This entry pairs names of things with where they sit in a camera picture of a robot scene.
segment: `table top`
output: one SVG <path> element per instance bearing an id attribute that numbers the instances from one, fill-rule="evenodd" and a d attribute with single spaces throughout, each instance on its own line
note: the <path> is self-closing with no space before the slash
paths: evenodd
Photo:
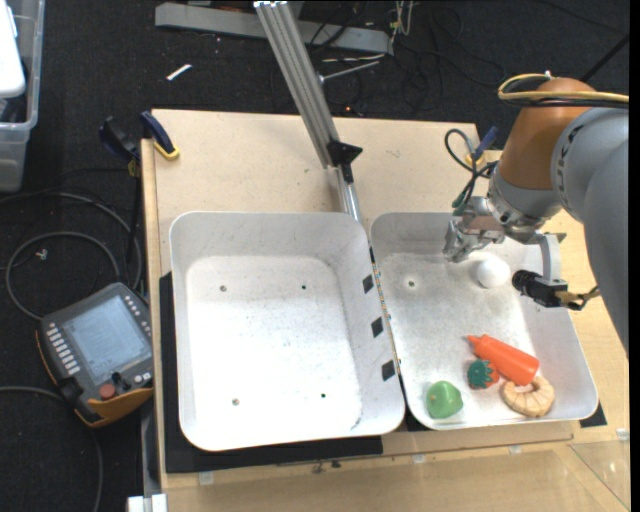
<path id="1" fill-rule="evenodd" d="M 142 141 L 155 374 L 161 375 L 158 279 L 170 270 L 169 227 L 178 215 L 195 210 L 329 212 L 339 211 L 339 202 L 335 175 L 321 167 L 299 116 L 171 110 L 153 114 L 181 152 L 177 160 L 166 161 L 150 141 Z M 353 172 L 367 233 L 383 213 L 451 211 L 469 175 L 447 154 L 444 136 L 458 128 L 477 143 L 474 125 L 357 118 L 337 118 L 335 124 L 341 140 L 364 149 Z M 464 154 L 462 139 L 456 139 L 451 140 L 454 151 Z M 486 184 L 479 183 L 476 194 L 485 190 Z M 568 234 L 561 254 L 563 278 L 571 289 L 593 287 L 582 226 L 562 212 L 545 229 Z M 540 510 L 546 500 L 551 509 L 562 503 L 564 510 L 625 510 L 617 496 L 630 485 L 619 447 L 620 432 L 630 426 L 628 359 L 601 299 L 570 314 L 605 425 L 585 428 L 578 421 L 565 421 L 454 431 L 398 429 L 383 436 L 380 457 L 168 474 L 163 469 L 162 385 L 156 382 L 160 485 L 169 509 L 244 511 L 268 502 L 269 510 L 381 510 L 398 505 L 421 510 L 424 500 L 430 500 L 436 508 L 441 505 L 439 509 L 471 510 L 478 492 L 480 499 L 510 496 L 504 508 L 494 503 L 492 510 L 512 510 L 515 501 L 521 510 Z M 614 489 L 615 475 L 601 463 L 609 459 L 614 468 L 617 461 L 615 478 L 622 481 L 622 491 Z M 539 479 L 545 491 L 539 489 Z M 521 490 L 513 493 L 516 485 Z"/>

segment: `white ball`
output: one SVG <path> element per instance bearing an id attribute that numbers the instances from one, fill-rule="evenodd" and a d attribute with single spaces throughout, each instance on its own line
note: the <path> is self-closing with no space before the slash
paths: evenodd
<path id="1" fill-rule="evenodd" d="M 500 258 L 487 258 L 478 265 L 478 281 L 485 288 L 502 286 L 511 278 L 511 269 Z"/>

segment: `white plastic tray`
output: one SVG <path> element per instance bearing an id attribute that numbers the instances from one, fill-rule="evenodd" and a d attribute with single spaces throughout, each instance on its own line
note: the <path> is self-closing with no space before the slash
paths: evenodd
<path id="1" fill-rule="evenodd" d="M 362 226 L 190 212 L 171 226 L 180 425 L 209 451 L 379 435 L 404 417 Z"/>
<path id="2" fill-rule="evenodd" d="M 388 213 L 375 220 L 371 243 L 380 271 L 407 404 L 423 425 L 437 430 L 525 421 L 583 419 L 598 396 L 571 317 L 565 308 L 544 308 L 521 296 L 510 282 L 487 289 L 476 280 L 479 263 L 491 256 L 506 261 L 513 274 L 542 274 L 538 246 L 512 240 L 490 245 L 468 261 L 449 263 L 442 255 L 447 213 Z M 488 334 L 540 360 L 539 374 L 554 386 L 546 416 L 528 418 L 499 396 L 500 384 L 473 390 L 467 368 L 476 357 L 468 334 Z M 460 389 L 464 406 L 433 419 L 425 403 L 429 386 L 447 380 Z"/>

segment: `orange bottle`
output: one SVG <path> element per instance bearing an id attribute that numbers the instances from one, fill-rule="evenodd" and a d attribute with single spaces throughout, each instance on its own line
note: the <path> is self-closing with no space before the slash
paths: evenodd
<path id="1" fill-rule="evenodd" d="M 491 361 L 505 378 L 517 386 L 530 384 L 540 368 L 537 358 L 487 334 L 480 338 L 469 335 L 467 339 L 474 345 L 473 353 L 476 356 Z"/>

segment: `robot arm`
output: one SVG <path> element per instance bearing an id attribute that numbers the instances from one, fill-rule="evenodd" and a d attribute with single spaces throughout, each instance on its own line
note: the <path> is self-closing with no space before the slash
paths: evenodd
<path id="1" fill-rule="evenodd" d="M 559 101 L 567 91 L 573 93 L 572 100 Z M 594 101 L 602 93 L 569 78 L 549 77 L 535 94 L 555 98 L 557 104 L 522 109 L 487 195 L 472 197 L 462 217 L 450 222 L 445 257 L 463 261 L 470 252 L 505 237 L 538 244 L 543 275 L 519 271 L 513 284 L 544 306 L 567 306 L 570 294 L 559 278 L 557 237 L 540 232 L 548 219 L 567 210 L 584 225 L 599 293 L 628 355 L 628 108 L 614 103 L 621 97 Z"/>

